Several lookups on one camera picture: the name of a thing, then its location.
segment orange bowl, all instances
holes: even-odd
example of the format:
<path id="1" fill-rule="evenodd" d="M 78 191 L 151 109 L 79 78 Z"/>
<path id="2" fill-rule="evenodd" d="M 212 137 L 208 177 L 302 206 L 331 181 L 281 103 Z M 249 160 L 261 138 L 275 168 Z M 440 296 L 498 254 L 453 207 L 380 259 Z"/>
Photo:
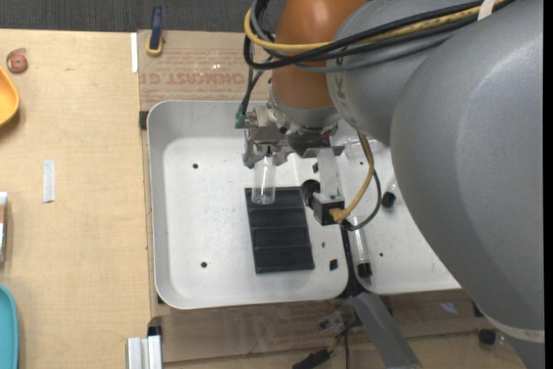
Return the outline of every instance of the orange bowl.
<path id="1" fill-rule="evenodd" d="M 7 124 L 19 108 L 19 92 L 0 66 L 0 126 Z"/>

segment glass vial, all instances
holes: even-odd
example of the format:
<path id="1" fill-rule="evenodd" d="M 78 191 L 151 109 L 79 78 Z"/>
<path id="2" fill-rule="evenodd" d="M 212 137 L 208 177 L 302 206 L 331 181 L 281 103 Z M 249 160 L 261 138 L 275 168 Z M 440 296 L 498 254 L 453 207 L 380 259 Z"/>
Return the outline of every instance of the glass vial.
<path id="1" fill-rule="evenodd" d="M 271 205 L 275 202 L 277 167 L 273 156 L 265 156 L 254 167 L 254 182 L 251 201 L 258 205 Z"/>

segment wooden table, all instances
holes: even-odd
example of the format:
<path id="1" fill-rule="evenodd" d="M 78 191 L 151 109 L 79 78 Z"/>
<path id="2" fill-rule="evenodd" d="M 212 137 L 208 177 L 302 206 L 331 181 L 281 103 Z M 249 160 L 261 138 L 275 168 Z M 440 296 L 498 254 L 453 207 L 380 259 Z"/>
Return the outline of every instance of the wooden table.
<path id="1" fill-rule="evenodd" d="M 0 30 L 0 63 L 5 66 L 3 57 L 21 47 L 28 51 L 29 69 L 11 75 L 21 108 L 0 128 L 0 190 L 9 195 L 0 283 L 16 300 L 19 367 L 125 368 L 126 339 L 145 335 L 156 306 L 150 302 L 155 292 L 150 293 L 143 131 L 141 137 L 130 34 Z M 42 202 L 45 159 L 55 160 L 50 203 Z M 198 325 L 184 327 L 194 331 Z M 410 343 L 426 368 L 522 367 L 516 357 L 496 359 L 481 349 L 474 333 Z M 307 353 L 168 367 L 291 367 Z M 337 353 L 329 367 L 344 367 L 343 350 Z M 354 346 L 352 368 L 366 366 L 381 367 L 374 348 Z"/>

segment brown round object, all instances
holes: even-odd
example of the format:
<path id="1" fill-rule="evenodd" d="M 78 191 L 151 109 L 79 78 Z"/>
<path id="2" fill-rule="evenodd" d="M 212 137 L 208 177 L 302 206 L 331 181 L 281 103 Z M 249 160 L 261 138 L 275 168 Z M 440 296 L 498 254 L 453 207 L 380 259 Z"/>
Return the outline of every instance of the brown round object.
<path id="1" fill-rule="evenodd" d="M 331 41 L 340 25 L 365 3 L 366 0 L 289 0 L 276 27 L 276 43 Z M 324 67 L 326 62 L 309 64 Z M 323 73 L 289 65 L 273 70 L 271 85 L 275 95 L 289 106 L 306 109 L 332 104 Z"/>
<path id="2" fill-rule="evenodd" d="M 8 69 L 12 73 L 22 73 L 27 69 L 27 58 L 23 54 L 14 54 L 8 59 Z"/>

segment white tray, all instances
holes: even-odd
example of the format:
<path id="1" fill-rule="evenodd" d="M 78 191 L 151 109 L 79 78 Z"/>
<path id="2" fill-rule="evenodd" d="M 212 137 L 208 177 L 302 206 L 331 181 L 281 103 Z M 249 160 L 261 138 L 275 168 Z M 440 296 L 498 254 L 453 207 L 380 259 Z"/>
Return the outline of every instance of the white tray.
<path id="1" fill-rule="evenodd" d="M 320 226 L 309 209 L 306 216 L 315 269 L 256 274 L 244 193 L 253 183 L 253 171 L 242 163 L 244 133 L 234 129 L 237 108 L 238 102 L 167 101 L 149 112 L 154 272 L 159 296 L 177 309 L 335 298 L 347 282 L 340 229 Z M 354 134 L 341 124 L 334 141 L 347 144 L 338 158 L 340 178 L 347 178 L 340 184 L 346 201 L 355 195 L 366 174 L 366 164 L 360 165 L 360 147 L 347 141 Z M 389 150 L 380 148 L 376 146 L 374 155 L 385 186 L 392 174 L 391 162 Z M 316 179 L 314 163 L 314 159 L 289 156 L 277 168 L 276 185 L 299 186 Z M 368 196 L 370 200 L 359 205 L 359 215 L 372 209 L 373 185 Z M 381 211 L 362 235 L 374 273 L 370 282 L 364 281 L 369 290 L 390 294 L 459 287 L 401 201 L 393 211 Z M 338 268 L 331 270 L 329 262 L 334 259 L 338 259 Z"/>

